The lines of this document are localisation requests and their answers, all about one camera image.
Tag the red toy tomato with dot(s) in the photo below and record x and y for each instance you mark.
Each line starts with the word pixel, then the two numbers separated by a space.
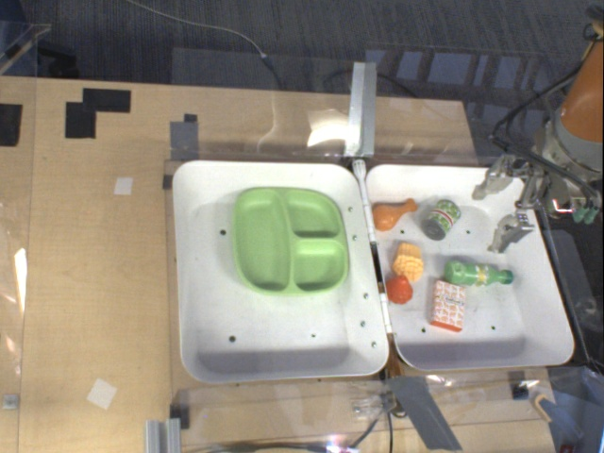
pixel 399 290

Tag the green divided plate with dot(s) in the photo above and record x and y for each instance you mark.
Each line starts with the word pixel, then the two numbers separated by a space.
pixel 264 239

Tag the green plastic bottle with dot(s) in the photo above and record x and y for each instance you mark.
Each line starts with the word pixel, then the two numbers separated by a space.
pixel 464 273

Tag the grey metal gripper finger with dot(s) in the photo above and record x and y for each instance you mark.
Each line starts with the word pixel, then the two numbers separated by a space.
pixel 493 179
pixel 509 231

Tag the orange and white carton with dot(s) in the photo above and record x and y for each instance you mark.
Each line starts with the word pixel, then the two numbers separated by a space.
pixel 448 307

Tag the thin black and white rod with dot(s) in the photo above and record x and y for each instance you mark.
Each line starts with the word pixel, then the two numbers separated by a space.
pixel 367 210

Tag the orange toy chicken drumstick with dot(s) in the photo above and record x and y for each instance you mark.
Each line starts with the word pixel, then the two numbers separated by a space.
pixel 387 215

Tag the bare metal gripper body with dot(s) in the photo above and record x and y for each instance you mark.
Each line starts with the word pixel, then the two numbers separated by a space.
pixel 549 177

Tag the white plastic tray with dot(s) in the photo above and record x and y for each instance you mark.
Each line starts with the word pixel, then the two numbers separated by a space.
pixel 264 328
pixel 509 328

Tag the yellow toy corn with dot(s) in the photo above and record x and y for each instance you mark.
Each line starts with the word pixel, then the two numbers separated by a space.
pixel 408 262

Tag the green and white can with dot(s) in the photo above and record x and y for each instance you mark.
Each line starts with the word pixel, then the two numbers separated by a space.
pixel 441 220

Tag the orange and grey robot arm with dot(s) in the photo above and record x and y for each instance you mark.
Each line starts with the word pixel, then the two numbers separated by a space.
pixel 585 97

